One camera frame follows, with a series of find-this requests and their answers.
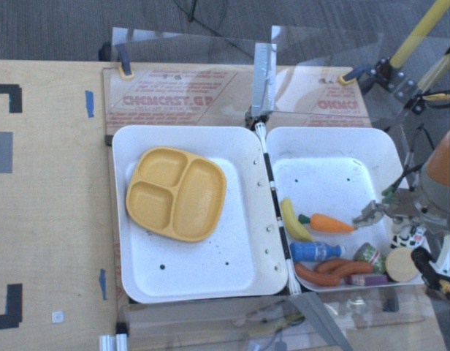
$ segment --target round beige object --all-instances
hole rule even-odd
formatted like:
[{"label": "round beige object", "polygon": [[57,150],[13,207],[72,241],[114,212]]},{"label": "round beige object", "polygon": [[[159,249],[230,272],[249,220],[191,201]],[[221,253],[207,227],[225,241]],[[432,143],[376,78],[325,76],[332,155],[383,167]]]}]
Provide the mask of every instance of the round beige object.
[{"label": "round beige object", "polygon": [[411,258],[412,250],[408,247],[397,247],[390,251],[386,257],[386,272],[397,282],[407,282],[418,274]]}]

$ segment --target wooden table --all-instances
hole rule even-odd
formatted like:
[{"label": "wooden table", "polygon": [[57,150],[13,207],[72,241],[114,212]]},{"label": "wooden table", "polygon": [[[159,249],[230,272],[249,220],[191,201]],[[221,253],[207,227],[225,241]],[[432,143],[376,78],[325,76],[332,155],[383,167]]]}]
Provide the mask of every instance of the wooden table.
[{"label": "wooden table", "polygon": [[[8,285],[22,285],[21,322],[0,330],[0,350],[97,350],[99,336],[115,334],[106,67],[0,61],[0,83],[22,89],[22,113],[10,113],[0,94],[0,132],[12,133],[12,170],[0,173],[0,315],[12,299]],[[347,331],[348,340],[357,350],[365,337],[373,350],[386,337],[406,339],[403,350],[445,349],[427,297],[415,290],[424,320]]]}]

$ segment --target toy carrot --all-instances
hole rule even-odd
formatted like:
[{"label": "toy carrot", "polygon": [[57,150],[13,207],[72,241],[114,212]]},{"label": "toy carrot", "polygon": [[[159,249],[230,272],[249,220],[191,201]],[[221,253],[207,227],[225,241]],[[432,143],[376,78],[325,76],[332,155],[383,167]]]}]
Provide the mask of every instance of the toy carrot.
[{"label": "toy carrot", "polygon": [[355,230],[353,226],[325,214],[313,214],[311,218],[300,214],[298,221],[309,224],[311,229],[326,233],[349,233]]}]

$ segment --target robotic hand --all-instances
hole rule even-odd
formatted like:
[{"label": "robotic hand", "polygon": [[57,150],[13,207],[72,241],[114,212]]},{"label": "robotic hand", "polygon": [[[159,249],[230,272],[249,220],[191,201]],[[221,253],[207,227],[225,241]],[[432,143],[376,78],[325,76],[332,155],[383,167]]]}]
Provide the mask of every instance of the robotic hand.
[{"label": "robotic hand", "polygon": [[[400,188],[410,173],[416,173],[413,186]],[[426,285],[450,298],[450,130],[423,165],[405,169],[382,195],[382,203],[370,201],[353,219],[354,227],[372,225],[384,215],[390,217],[394,233],[391,247],[412,248],[412,259]],[[441,245],[436,259],[421,247],[427,230]]]}]

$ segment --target green can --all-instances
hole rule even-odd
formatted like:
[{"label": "green can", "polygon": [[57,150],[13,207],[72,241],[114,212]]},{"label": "green can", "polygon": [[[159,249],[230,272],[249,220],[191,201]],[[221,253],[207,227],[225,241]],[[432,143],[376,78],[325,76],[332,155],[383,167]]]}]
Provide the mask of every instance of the green can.
[{"label": "green can", "polygon": [[368,242],[363,244],[358,251],[355,252],[354,260],[371,264],[373,266],[373,273],[386,273],[386,257]]}]

